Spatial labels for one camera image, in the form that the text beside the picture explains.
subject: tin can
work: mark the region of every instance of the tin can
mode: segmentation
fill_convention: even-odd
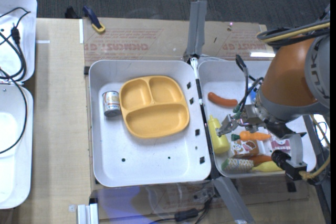
[[[119,94],[116,91],[103,93],[104,115],[113,117],[121,114]]]

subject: yellow divided plate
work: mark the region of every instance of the yellow divided plate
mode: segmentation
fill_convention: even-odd
[[[164,137],[182,131],[189,124],[184,94],[170,77],[129,80],[121,87],[119,99],[127,129],[137,137]]]

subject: wooden table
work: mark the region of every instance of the wooden table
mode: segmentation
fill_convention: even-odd
[[[92,190],[79,20],[38,18],[36,40],[35,73],[25,83],[34,97],[32,185],[26,201],[12,210],[13,223],[75,224],[76,206],[87,205]],[[253,187],[241,184],[245,190]],[[256,223],[325,223],[315,188],[305,184],[302,189],[304,199],[263,204],[252,202],[249,195],[247,207]],[[201,223],[235,222],[226,208],[218,208]]]

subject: food package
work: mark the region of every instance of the food package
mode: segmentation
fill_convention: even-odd
[[[290,151],[289,139],[279,139],[273,134],[271,134],[271,146],[273,151],[275,150],[281,150],[284,152]]]
[[[228,158],[222,163],[222,170],[227,172],[245,173],[253,168],[253,161],[249,159]]]
[[[242,141],[240,139],[231,141],[229,158],[248,158],[259,154],[257,140]]]

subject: white tray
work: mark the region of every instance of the white tray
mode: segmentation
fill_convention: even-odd
[[[245,62],[249,74],[254,78],[264,77],[270,61],[246,61]],[[217,118],[221,123],[227,114],[233,115],[232,109],[224,108],[216,105],[208,100],[207,95],[209,92],[214,92],[217,95],[226,97],[228,99],[237,99],[238,102],[242,99],[245,93],[245,77],[243,72],[238,68],[234,61],[204,61],[199,64],[198,74],[200,77],[200,83],[202,87],[203,103],[205,106],[206,118],[212,115],[213,118]],[[250,99],[247,99],[247,104],[251,104]],[[303,143],[303,161],[308,164],[307,171],[311,171],[316,166],[316,156],[309,139],[309,134],[306,125],[303,121],[303,117],[300,117],[290,123],[287,126],[295,132],[307,132],[302,138]],[[238,127],[233,131],[235,134],[239,134],[244,131],[245,128]],[[229,142],[231,141],[230,134],[226,134]],[[270,144],[264,144],[265,150],[271,150]],[[266,176],[274,174],[283,174],[284,172],[257,172],[257,173],[228,173],[221,169],[221,164],[228,158],[227,152],[222,154],[214,154],[216,168],[218,171],[230,178],[242,178],[252,176]]]
[[[35,69],[35,30],[36,0],[0,0],[0,15],[16,7],[30,11],[23,17],[18,29],[20,46],[26,59],[27,72],[22,81],[29,79]],[[0,18],[0,31],[8,37],[13,23],[17,24],[25,12],[17,9]],[[9,74],[19,69],[20,60],[13,49],[7,44],[0,45],[0,66]],[[11,150],[0,155],[0,209],[14,208],[23,203],[30,192],[30,181],[33,156],[33,97],[22,87],[27,99],[28,114],[25,132],[19,143]],[[0,81],[0,151],[11,146],[21,134],[25,117],[23,97],[13,84]]]
[[[154,75],[169,76],[179,84],[188,104],[190,122],[171,136],[137,138],[127,130],[121,115],[104,116],[102,94],[119,92],[128,80]],[[208,177],[211,162],[190,65],[182,61],[101,60],[91,66],[89,80],[93,169],[98,182],[107,187],[122,187],[195,182]]]

